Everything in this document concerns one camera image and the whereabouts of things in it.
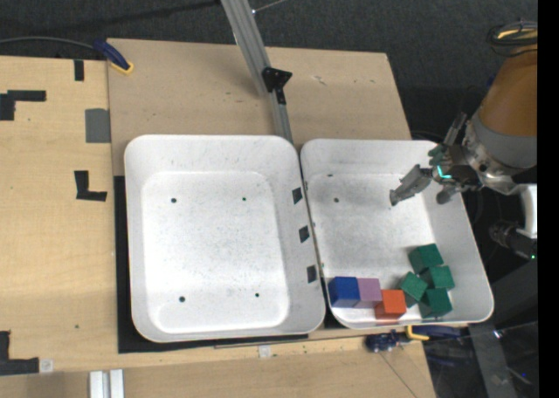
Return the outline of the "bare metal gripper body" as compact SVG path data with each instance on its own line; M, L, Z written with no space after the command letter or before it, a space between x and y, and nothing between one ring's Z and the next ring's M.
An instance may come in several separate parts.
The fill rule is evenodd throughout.
M488 188L500 194L520 194L524 185L514 168L495 158L481 142L473 124L452 125L431 150L431 177L446 194Z

